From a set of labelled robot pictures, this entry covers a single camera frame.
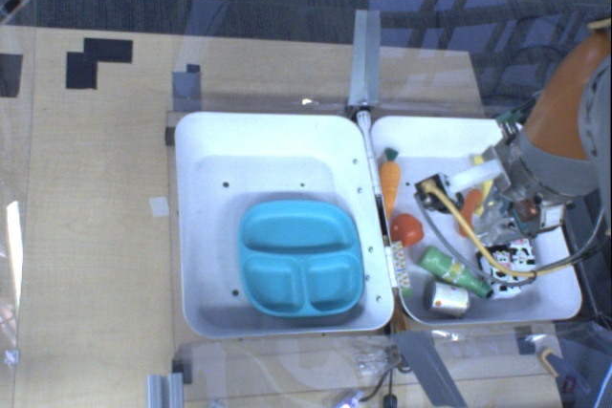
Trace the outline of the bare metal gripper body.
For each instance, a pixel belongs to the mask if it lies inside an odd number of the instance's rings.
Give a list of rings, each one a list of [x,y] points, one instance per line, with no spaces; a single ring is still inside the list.
[[[493,165],[494,176],[482,216],[494,216],[498,204],[508,201],[519,228],[518,236],[501,238],[534,238],[562,225],[573,196],[568,181],[572,160],[536,146],[522,126],[489,147],[484,162]]]

